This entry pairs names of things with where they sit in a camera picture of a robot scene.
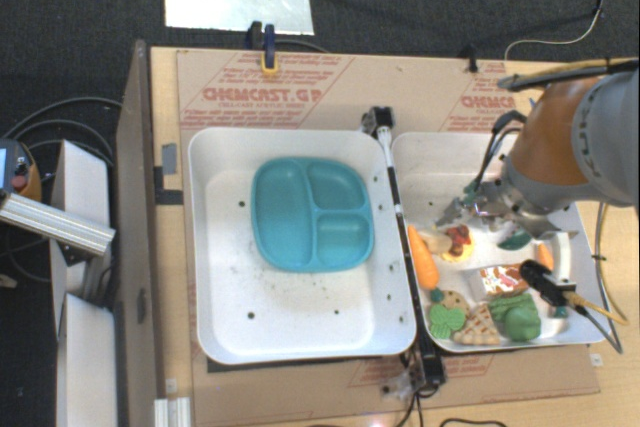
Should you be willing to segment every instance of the toy pizza slice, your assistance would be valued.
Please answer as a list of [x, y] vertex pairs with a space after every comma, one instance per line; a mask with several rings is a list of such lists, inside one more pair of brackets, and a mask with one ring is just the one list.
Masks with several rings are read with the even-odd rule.
[[500, 344], [500, 335], [486, 304], [476, 308], [462, 330], [454, 333], [453, 341], [464, 345]]
[[471, 231], [465, 224], [449, 228], [446, 232], [451, 239], [451, 249], [440, 256], [448, 262], [463, 262], [473, 253], [474, 243]]

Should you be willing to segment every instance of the white tray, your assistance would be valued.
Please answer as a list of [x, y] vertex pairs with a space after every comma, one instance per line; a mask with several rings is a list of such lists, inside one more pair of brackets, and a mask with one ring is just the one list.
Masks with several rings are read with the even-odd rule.
[[[482, 158], [489, 142], [489, 136], [483, 134], [461, 133], [405, 133], [393, 144], [393, 155], [398, 175], [400, 198], [408, 223], [416, 227], [432, 225], [443, 213], [451, 200], [462, 195], [462, 189], [478, 173]], [[504, 153], [513, 143], [513, 138], [505, 141]], [[485, 178], [497, 177], [501, 163], [494, 159]], [[584, 233], [575, 205], [567, 212], [551, 217], [551, 221], [566, 231], [576, 231], [578, 235], [571, 239], [571, 260], [569, 278], [578, 284], [578, 292], [591, 302], [602, 305], [591, 250]], [[519, 251], [506, 251], [497, 247], [507, 233], [490, 233], [479, 219], [472, 219], [468, 226], [475, 240], [475, 249], [471, 258], [464, 262], [447, 262], [434, 255], [440, 272], [439, 288], [455, 290], [469, 301], [470, 306], [477, 305], [474, 300], [468, 277], [475, 269], [503, 263], [520, 263], [534, 258], [534, 247], [528, 245]], [[421, 290], [423, 310], [428, 311], [430, 300], [428, 293]], [[594, 343], [604, 339], [602, 334], [589, 322], [570, 310], [567, 319], [554, 319], [550, 316], [550, 307], [540, 299], [539, 294], [531, 291], [542, 320], [541, 335], [530, 342], [513, 342], [501, 336], [501, 344], [463, 345], [450, 339], [436, 339], [434, 342], [450, 352], [477, 352], [494, 350], [512, 350], [518, 348]], [[606, 325], [606, 319], [595, 312], [594, 317]]]
[[[372, 205], [369, 258], [342, 272], [291, 273], [259, 254], [252, 179], [268, 160], [317, 157], [352, 167]], [[398, 354], [415, 338], [384, 153], [360, 132], [210, 128], [189, 145], [197, 332], [212, 359], [241, 364]]]

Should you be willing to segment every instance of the white cable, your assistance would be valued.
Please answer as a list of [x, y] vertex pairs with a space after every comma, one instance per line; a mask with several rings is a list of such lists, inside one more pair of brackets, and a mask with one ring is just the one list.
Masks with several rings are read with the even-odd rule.
[[602, 1], [600, 2], [600, 7], [598, 7], [595, 14], [593, 15], [593, 20], [591, 21], [591, 25], [587, 29], [587, 32], [585, 32], [582, 36], [576, 39], [572, 39], [570, 41], [545, 41], [540, 39], [521, 39], [519, 41], [514, 41], [504, 51], [504, 60], [507, 61], [509, 59], [509, 52], [511, 52], [511, 49], [513, 47], [517, 45], [522, 45], [525, 43], [538, 44], [538, 45], [573, 45], [574, 43], [578, 43], [579, 41], [582, 41], [583, 39], [585, 39], [589, 34], [591, 34], [591, 31], [595, 27], [596, 22], [598, 21], [598, 18], [600, 18], [600, 13], [602, 13]]

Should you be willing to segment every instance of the orange carrot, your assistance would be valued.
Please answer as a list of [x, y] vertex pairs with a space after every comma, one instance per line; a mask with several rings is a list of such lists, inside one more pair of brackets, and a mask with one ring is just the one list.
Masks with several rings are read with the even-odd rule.
[[409, 246], [411, 248], [411, 256], [413, 257], [413, 265], [416, 269], [418, 283], [422, 288], [434, 290], [438, 286], [440, 273], [433, 261], [431, 251], [424, 243], [413, 225], [407, 226], [407, 234], [409, 236]]
[[538, 252], [536, 257], [539, 263], [544, 265], [550, 271], [553, 270], [553, 255], [551, 254], [551, 251], [549, 251], [549, 248], [547, 248], [546, 245], [542, 243], [538, 244]]

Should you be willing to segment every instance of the cardboard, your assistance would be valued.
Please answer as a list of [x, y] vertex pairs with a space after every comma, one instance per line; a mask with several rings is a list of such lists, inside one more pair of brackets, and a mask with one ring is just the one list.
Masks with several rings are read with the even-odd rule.
[[[395, 136], [405, 131], [477, 132], [488, 130], [504, 111], [528, 105], [527, 98], [496, 89], [497, 79], [508, 73], [500, 62], [481, 61], [480, 72], [471, 74], [463, 60], [282, 53], [280, 65], [279, 75], [267, 77], [260, 71], [258, 52], [156, 49], [152, 58], [156, 164], [163, 145], [184, 149], [190, 137], [206, 126], [349, 130], [357, 128], [371, 106], [389, 105], [396, 116]], [[183, 189], [186, 196], [184, 169], [183, 161], [175, 173], [164, 177], [164, 186]], [[163, 225], [176, 226], [183, 216], [188, 227], [189, 213], [184, 209], [158, 207]], [[182, 266], [176, 260], [186, 249], [188, 272], [178, 288], [188, 291], [191, 308], [185, 309], [182, 298], [175, 310], [169, 299], [160, 307], [167, 309], [163, 343], [172, 355], [165, 358], [165, 374], [181, 376], [178, 395], [193, 395], [195, 425], [252, 425], [406, 409], [405, 401], [384, 393], [385, 385], [404, 369], [398, 357], [208, 371], [211, 365], [194, 336], [192, 248], [189, 237], [183, 236], [163, 239], [169, 246], [159, 244], [159, 259], [171, 254], [172, 263], [160, 261], [159, 266], [175, 272], [176, 265]], [[175, 282], [175, 275], [169, 280], [163, 274], [161, 282]], [[190, 325], [191, 340], [169, 333], [169, 324], [172, 332]], [[185, 352], [190, 354], [191, 374]], [[425, 407], [580, 395], [599, 389], [584, 346], [448, 357], [445, 366], [448, 381]]]

